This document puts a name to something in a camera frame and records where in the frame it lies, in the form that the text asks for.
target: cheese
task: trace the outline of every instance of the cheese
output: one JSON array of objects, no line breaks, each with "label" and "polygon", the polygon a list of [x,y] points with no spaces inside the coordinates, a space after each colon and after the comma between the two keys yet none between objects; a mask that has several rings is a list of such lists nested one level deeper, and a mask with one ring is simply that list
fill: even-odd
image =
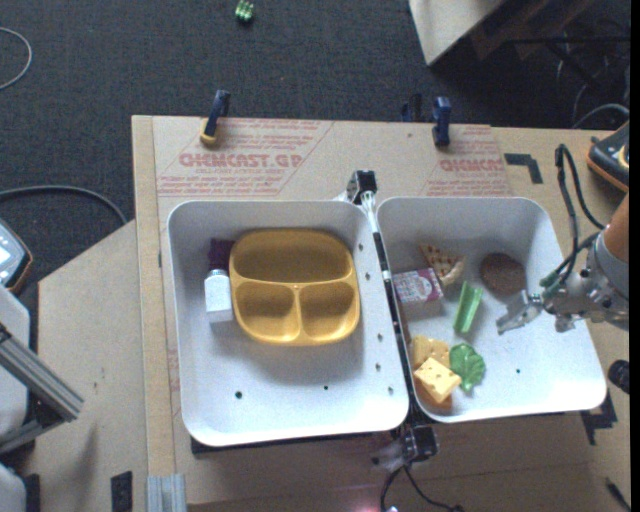
[{"label": "cheese", "polygon": [[462,382],[459,375],[433,357],[427,359],[413,374],[439,404],[444,402]]},{"label": "cheese", "polygon": [[447,368],[449,364],[449,345],[435,338],[428,338],[418,334],[411,340],[411,367],[419,368],[424,362],[433,357]]}]

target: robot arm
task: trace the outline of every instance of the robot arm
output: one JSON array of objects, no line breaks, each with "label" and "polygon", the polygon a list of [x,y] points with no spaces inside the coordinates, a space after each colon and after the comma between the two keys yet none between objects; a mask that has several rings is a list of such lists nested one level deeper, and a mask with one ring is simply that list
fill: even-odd
[{"label": "robot arm", "polygon": [[553,272],[541,281],[542,293],[523,291],[511,300],[507,314],[497,321],[500,334],[529,323],[542,311],[555,315],[558,332],[587,318],[629,330],[629,194],[609,225],[585,245],[589,254],[582,270],[565,276]]}]

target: green leafy vegetable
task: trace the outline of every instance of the green leafy vegetable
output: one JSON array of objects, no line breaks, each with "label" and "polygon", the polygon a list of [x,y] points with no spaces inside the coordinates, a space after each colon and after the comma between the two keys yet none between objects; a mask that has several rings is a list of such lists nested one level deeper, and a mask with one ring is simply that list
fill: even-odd
[{"label": "green leafy vegetable", "polygon": [[462,379],[460,387],[466,393],[482,380],[487,369],[482,356],[466,343],[451,347],[449,360],[451,371],[460,376]]}]

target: toy pizza slice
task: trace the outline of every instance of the toy pizza slice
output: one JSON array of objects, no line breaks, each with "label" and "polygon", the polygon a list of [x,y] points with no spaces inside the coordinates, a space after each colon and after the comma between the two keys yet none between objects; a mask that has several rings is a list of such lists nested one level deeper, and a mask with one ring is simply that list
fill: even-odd
[{"label": "toy pizza slice", "polygon": [[462,277],[466,260],[464,256],[443,251],[431,244],[420,244],[420,250],[442,286],[448,286]]}]

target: toy meat patty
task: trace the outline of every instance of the toy meat patty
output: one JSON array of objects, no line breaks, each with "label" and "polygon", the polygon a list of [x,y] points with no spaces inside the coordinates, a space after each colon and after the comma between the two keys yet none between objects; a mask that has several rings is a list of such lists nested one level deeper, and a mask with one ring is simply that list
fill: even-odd
[{"label": "toy meat patty", "polygon": [[513,295],[527,287],[522,264],[504,253],[491,253],[480,264],[480,277],[498,295]]}]

